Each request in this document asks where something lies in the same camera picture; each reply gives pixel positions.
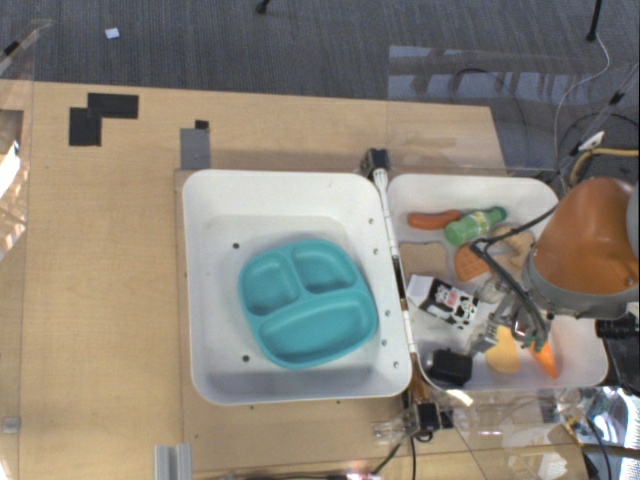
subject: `white tray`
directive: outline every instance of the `white tray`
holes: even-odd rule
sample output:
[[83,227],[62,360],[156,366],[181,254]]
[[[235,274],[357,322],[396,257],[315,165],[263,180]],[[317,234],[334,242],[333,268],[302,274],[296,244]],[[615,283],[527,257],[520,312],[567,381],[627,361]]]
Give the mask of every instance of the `white tray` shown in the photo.
[[[461,284],[455,278],[453,252],[442,231],[423,231],[407,225],[410,212],[437,213],[450,209],[472,210],[502,206],[507,210],[505,222],[524,224],[550,209],[557,202],[553,191],[544,183],[528,178],[499,178],[482,176],[451,176],[406,174],[395,178],[388,191],[394,229],[399,242],[439,241],[447,247],[449,276],[445,281],[473,293],[477,282]],[[544,228],[542,222],[532,228],[537,237]],[[479,282],[486,279],[479,277]],[[480,305],[474,322],[482,325],[495,306]],[[412,327],[420,355],[426,358],[439,348],[463,352],[471,333],[432,317],[420,310],[412,310]],[[484,354],[473,361],[473,376],[465,390],[554,388],[591,386],[607,374],[607,355],[604,344],[595,333],[593,320],[575,320],[558,316],[551,326],[550,343],[554,351],[559,375],[551,378],[527,350],[519,350],[520,371],[515,375],[500,374],[485,362]]]
[[[186,181],[182,196],[191,373],[206,400],[389,397],[406,388],[409,352],[380,199],[371,182],[354,174],[207,170]],[[379,326],[371,340],[340,359],[288,370],[258,348],[237,282],[249,258],[306,238],[332,241],[347,252],[369,285]]]

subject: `yellow cable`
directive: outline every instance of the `yellow cable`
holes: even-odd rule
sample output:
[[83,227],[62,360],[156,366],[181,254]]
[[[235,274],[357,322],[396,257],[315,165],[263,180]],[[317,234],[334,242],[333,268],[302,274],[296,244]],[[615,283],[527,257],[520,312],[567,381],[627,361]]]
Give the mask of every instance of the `yellow cable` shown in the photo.
[[597,155],[610,155],[610,156],[638,156],[637,149],[614,149],[614,148],[595,148],[591,151],[585,151],[581,156],[578,157],[576,163],[571,170],[571,176],[569,176],[569,186],[573,187],[575,185],[576,178],[578,177],[578,173],[580,172],[580,168],[582,165],[591,157]]

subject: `gray carpet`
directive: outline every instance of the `gray carpet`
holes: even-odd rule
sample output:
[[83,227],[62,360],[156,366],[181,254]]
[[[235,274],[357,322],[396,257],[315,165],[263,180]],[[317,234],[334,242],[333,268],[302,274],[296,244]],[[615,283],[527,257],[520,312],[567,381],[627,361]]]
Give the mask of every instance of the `gray carpet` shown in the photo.
[[[391,45],[602,55],[584,40],[595,0],[273,0],[265,16],[258,1],[0,0],[0,44],[52,18],[39,80],[374,99]],[[639,7],[604,1],[614,63],[638,59]]]

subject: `wooden table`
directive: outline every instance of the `wooden table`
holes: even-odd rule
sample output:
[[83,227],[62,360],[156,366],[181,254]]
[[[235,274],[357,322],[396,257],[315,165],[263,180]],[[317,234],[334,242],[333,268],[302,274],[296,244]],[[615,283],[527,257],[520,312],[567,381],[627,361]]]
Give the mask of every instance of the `wooden table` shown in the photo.
[[[104,119],[102,147],[70,147],[69,108],[86,107],[88,92],[139,95],[139,118]],[[210,122],[217,168],[351,171],[367,148],[407,137],[410,147],[427,140],[436,159],[452,161],[453,142],[496,165],[486,109],[52,83],[36,84],[34,109],[21,480],[152,478],[154,446],[185,441],[196,478],[363,467],[386,455],[371,424],[398,412],[395,399],[226,408],[181,382],[180,129]],[[206,431],[192,435],[198,419]],[[569,441],[557,449],[581,461]],[[476,461],[489,452],[474,458],[455,430],[418,448],[429,478],[483,478]],[[388,478],[406,478],[407,453]],[[509,453],[494,451],[485,473]]]

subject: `teal divided plate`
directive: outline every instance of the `teal divided plate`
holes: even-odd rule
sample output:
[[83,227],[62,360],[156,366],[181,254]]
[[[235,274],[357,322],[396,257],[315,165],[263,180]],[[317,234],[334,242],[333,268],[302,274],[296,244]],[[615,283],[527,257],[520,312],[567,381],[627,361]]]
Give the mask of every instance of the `teal divided plate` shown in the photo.
[[349,256],[326,240],[304,240],[251,258],[238,282],[242,309],[264,354],[306,368],[355,350],[378,313]]

